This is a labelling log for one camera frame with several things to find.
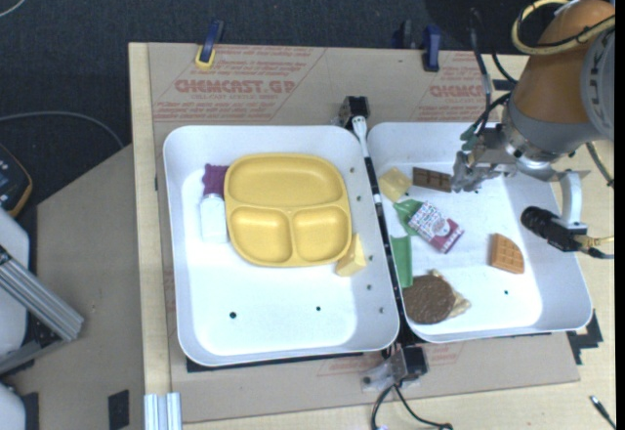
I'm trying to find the yellow divided plate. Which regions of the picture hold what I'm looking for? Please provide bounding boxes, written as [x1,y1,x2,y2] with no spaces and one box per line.
[223,152,354,269]

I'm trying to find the white plastic tray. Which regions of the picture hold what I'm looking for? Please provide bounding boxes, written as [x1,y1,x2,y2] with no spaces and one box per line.
[365,121,594,344]
[162,124,401,367]

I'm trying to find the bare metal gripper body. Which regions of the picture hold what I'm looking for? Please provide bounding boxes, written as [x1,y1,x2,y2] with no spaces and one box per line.
[467,123,556,183]

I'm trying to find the white bottle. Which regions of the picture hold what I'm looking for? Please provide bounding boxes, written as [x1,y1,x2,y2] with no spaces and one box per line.
[198,193,229,244]

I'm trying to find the black cylinder on white bracket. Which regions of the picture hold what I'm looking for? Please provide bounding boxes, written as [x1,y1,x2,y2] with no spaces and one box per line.
[520,170,590,254]

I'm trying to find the pink and white carton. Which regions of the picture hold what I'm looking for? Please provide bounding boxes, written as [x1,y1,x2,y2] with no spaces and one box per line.
[406,200,466,255]

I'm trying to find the brown chocolate bar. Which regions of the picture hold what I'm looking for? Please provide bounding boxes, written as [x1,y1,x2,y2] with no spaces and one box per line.
[411,166,453,194]

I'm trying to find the thin black and white rod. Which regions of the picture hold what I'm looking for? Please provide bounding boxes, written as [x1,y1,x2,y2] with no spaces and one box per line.
[352,115,409,349]

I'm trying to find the brown cardboard board, red print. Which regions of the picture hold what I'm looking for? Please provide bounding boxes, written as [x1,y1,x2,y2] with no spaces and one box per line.
[146,42,582,424]

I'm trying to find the brown round biscuit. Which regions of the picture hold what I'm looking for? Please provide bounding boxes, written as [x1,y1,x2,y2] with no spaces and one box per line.
[401,274,456,326]

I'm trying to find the orange waffle piece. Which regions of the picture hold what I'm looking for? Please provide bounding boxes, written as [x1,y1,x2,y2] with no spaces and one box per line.
[488,232,526,276]

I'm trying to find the purple grapes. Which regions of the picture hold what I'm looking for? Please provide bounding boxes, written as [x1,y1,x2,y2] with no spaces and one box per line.
[201,162,231,200]

